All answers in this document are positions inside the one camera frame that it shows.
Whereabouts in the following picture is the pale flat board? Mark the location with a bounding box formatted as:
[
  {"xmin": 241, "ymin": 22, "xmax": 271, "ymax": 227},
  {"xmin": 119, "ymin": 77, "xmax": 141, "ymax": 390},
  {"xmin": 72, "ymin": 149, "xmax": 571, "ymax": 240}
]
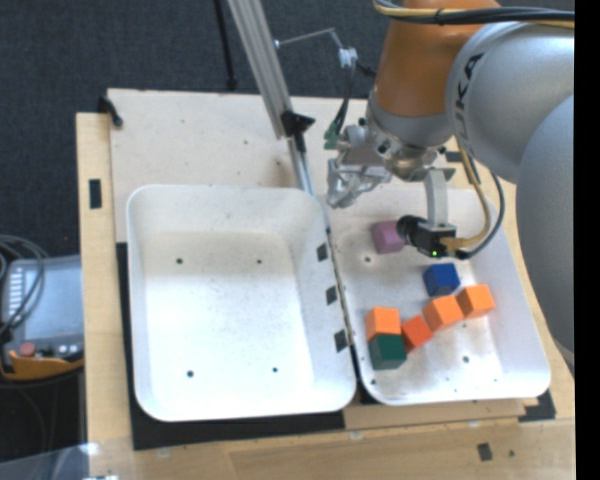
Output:
[{"xmin": 106, "ymin": 87, "xmax": 541, "ymax": 432}]

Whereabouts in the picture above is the pink cube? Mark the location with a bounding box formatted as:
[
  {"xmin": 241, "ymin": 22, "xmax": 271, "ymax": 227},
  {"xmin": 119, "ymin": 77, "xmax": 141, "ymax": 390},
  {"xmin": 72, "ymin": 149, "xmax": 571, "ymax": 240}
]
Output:
[{"xmin": 370, "ymin": 220, "xmax": 406, "ymax": 256}]

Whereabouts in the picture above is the black cylinder on white bracket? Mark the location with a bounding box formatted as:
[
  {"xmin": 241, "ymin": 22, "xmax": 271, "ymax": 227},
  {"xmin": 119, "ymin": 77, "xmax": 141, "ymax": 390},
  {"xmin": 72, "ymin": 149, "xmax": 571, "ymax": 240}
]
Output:
[{"xmin": 395, "ymin": 166, "xmax": 459, "ymax": 260}]

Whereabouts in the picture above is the green cube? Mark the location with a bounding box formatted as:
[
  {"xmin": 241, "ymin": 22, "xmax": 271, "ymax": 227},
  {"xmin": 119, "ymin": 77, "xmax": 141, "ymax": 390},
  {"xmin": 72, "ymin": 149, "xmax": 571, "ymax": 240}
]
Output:
[{"xmin": 367, "ymin": 334, "xmax": 408, "ymax": 371}]

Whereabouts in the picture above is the white plastic tray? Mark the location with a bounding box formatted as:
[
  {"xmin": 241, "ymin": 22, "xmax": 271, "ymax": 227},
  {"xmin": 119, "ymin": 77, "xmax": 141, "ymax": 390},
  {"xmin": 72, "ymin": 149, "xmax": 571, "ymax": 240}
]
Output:
[
  {"xmin": 125, "ymin": 183, "xmax": 358, "ymax": 424},
  {"xmin": 323, "ymin": 184, "xmax": 553, "ymax": 407}
]

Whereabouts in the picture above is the orange cube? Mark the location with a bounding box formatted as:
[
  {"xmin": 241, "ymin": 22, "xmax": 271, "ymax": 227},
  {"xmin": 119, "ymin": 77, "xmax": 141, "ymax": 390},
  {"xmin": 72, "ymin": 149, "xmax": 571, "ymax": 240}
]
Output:
[
  {"xmin": 364, "ymin": 306, "xmax": 402, "ymax": 342},
  {"xmin": 400, "ymin": 315, "xmax": 435, "ymax": 354},
  {"xmin": 422, "ymin": 294, "xmax": 465, "ymax": 333},
  {"xmin": 455, "ymin": 283, "xmax": 497, "ymax": 320}
]

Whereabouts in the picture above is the blue cube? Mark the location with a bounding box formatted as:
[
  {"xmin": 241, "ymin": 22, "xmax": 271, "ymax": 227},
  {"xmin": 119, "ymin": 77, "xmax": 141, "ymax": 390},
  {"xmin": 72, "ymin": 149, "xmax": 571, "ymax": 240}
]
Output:
[{"xmin": 422, "ymin": 262, "xmax": 462, "ymax": 298}]

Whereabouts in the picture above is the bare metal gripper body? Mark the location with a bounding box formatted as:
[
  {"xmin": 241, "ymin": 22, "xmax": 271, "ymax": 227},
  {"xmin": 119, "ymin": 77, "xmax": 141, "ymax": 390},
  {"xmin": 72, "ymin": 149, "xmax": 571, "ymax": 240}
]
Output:
[{"xmin": 334, "ymin": 124, "xmax": 440, "ymax": 183}]

